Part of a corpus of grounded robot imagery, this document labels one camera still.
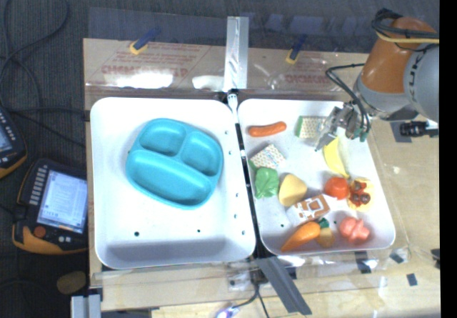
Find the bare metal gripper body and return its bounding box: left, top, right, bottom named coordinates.
left=327, top=101, right=362, bottom=140

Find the green and white carton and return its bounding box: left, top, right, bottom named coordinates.
left=293, top=114, right=328, bottom=140

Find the yellow banana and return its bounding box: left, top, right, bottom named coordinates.
left=322, top=135, right=351, bottom=179

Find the white plastic tray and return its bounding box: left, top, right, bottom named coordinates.
left=89, top=96, right=258, bottom=271
left=236, top=98, right=397, bottom=257

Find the red tomato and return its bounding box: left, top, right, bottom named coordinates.
left=323, top=175, right=351, bottom=201

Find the orange sausage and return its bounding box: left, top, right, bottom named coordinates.
left=247, top=121, right=288, bottom=139

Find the white patterned packet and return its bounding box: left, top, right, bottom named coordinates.
left=249, top=143, right=287, bottom=170

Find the yellow pizza slice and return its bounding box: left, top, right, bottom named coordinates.
left=346, top=177, right=376, bottom=212

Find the orange and white carton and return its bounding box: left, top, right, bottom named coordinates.
left=285, top=194, right=331, bottom=229

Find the green lettuce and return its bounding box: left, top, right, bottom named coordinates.
left=248, top=160, right=281, bottom=200

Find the pink toy food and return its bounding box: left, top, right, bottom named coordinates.
left=338, top=216, right=371, bottom=244

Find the yellow pineapple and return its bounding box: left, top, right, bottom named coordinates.
left=315, top=226, right=337, bottom=249

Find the orange carrot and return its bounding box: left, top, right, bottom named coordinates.
left=280, top=217, right=331, bottom=253

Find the blue divided plate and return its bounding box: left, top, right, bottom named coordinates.
left=124, top=117, right=225, bottom=211

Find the brown cardboard board red print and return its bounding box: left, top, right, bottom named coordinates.
left=82, top=37, right=411, bottom=277

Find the brown potato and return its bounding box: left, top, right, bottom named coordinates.
left=56, top=270, right=87, bottom=295

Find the black cylinder on white bracket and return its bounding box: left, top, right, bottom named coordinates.
left=399, top=119, right=440, bottom=138

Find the black block with thin wires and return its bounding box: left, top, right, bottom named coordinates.
left=248, top=267, right=266, bottom=284

